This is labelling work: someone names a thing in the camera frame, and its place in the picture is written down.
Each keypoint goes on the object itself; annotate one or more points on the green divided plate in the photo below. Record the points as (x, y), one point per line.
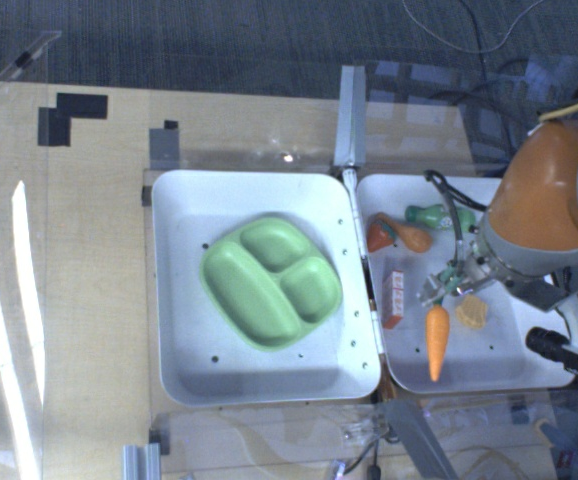
(249, 278)

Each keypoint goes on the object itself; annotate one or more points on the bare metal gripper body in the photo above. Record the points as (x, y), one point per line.
(474, 269)

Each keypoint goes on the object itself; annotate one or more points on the thin black and white rod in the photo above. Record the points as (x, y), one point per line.
(351, 188)

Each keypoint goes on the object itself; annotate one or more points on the green toy bottle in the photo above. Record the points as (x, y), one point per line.
(426, 215)

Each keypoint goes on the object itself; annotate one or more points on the red and white carton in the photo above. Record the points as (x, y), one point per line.
(393, 298)

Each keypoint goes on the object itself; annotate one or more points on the red toy strawberry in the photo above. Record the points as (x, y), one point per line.
(378, 238)

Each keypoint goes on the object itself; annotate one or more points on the orange toy carrot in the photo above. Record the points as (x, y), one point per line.
(437, 338)

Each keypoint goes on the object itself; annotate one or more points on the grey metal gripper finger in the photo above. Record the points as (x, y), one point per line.
(461, 290)
(429, 290)

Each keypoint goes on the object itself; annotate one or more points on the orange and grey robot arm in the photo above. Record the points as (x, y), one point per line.
(539, 203)

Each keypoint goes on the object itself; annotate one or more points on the black cylinder on white bracket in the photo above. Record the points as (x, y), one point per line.
(549, 344)

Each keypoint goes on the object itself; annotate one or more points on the white plastic tray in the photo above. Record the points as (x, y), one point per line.
(184, 318)
(499, 358)

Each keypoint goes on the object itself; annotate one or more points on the tan ridged toy biscuit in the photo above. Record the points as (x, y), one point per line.
(471, 312)

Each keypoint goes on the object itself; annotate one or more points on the orange-brown toy chicken drumstick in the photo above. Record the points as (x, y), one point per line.
(414, 238)

